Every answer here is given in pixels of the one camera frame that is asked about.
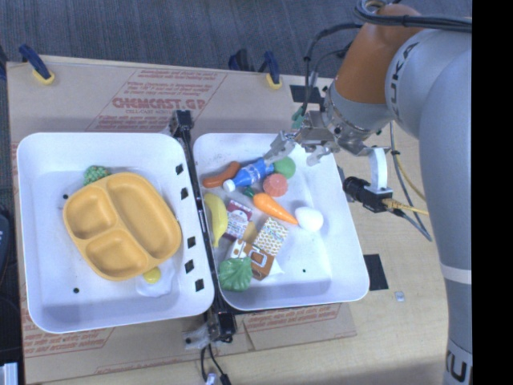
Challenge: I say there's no yellow patterned carton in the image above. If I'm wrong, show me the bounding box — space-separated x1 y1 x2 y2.
252 216 290 257

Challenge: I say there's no white plastic tray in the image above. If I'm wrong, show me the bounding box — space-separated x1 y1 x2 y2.
15 131 216 334
192 132 371 313

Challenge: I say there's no thin black and white rod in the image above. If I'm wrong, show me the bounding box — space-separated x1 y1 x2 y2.
180 132 226 317

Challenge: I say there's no black cylinder on white bracket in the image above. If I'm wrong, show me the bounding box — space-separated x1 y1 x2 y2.
342 146 396 214

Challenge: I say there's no yellow divided plate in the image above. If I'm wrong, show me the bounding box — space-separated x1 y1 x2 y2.
62 171 184 283

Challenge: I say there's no orange sausage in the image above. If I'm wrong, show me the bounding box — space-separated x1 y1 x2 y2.
201 160 242 189

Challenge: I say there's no green lettuce leaf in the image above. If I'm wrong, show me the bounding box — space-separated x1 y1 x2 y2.
217 255 254 294

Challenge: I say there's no red and white carton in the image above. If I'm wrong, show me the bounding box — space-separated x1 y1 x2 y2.
222 199 254 241

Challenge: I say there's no blue bottle with white cap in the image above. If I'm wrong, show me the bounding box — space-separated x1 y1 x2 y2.
222 156 276 193

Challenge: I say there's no orange carrot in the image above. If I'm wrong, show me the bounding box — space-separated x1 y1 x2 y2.
242 185 300 227

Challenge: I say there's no yellow banana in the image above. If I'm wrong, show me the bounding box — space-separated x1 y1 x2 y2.
203 191 230 249

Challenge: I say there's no brown and white carton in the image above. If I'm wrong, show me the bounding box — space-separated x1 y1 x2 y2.
224 238 286 282

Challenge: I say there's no orange round fruit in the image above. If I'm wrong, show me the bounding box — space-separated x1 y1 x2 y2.
261 172 290 199

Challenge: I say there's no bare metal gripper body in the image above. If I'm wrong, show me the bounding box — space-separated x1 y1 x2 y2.
295 109 389 157

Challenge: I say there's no white and yellow fried egg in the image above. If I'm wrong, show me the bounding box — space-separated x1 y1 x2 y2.
134 254 178 298

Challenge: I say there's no black block with thin wires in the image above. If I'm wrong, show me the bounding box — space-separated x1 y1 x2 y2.
168 109 196 138
205 310 238 342

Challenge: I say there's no green round fruit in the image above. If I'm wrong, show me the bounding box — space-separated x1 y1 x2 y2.
273 155 297 180

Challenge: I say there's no brown cardboard board red print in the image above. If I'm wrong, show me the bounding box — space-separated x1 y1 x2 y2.
6 54 358 384

